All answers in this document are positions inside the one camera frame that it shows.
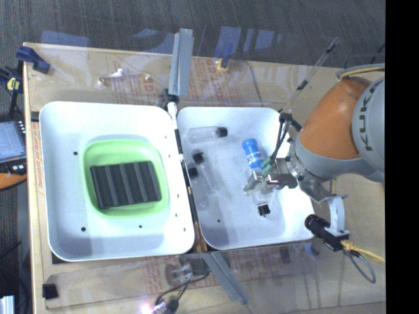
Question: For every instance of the white plastic tray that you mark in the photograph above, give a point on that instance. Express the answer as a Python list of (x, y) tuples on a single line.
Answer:
[(229, 214), (65, 175)]

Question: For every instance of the white twisted plastic piece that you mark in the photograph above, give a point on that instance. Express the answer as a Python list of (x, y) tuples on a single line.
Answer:
[(114, 74)]

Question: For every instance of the thin black and white rod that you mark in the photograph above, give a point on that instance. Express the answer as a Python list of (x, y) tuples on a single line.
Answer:
[(179, 142)]

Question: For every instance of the black ribbed rectangular block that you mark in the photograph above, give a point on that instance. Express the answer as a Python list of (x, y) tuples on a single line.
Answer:
[(126, 185)]

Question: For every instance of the clear bottle with black cap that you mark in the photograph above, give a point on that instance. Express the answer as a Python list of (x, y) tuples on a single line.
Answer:
[(198, 191), (262, 204), (206, 172), (204, 133)]

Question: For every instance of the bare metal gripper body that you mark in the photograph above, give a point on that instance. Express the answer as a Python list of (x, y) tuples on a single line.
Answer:
[(288, 167)]

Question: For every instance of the brown cardboard board, red print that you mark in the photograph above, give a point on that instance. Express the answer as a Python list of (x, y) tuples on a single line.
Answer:
[(281, 83)]

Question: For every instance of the green plate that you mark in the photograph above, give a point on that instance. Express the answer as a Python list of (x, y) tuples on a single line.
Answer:
[(124, 149)]

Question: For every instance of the black cylinder on white bracket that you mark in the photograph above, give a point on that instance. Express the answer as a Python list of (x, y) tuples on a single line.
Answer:
[(327, 231)]

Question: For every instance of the clear bottle with blue cap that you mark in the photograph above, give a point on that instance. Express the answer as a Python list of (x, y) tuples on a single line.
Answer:
[(252, 152)]

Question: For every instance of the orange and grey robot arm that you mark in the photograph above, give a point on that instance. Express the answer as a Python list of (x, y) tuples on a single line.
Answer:
[(330, 132)]

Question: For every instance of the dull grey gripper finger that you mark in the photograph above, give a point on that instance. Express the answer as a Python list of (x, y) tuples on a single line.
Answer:
[(283, 181), (253, 183)]

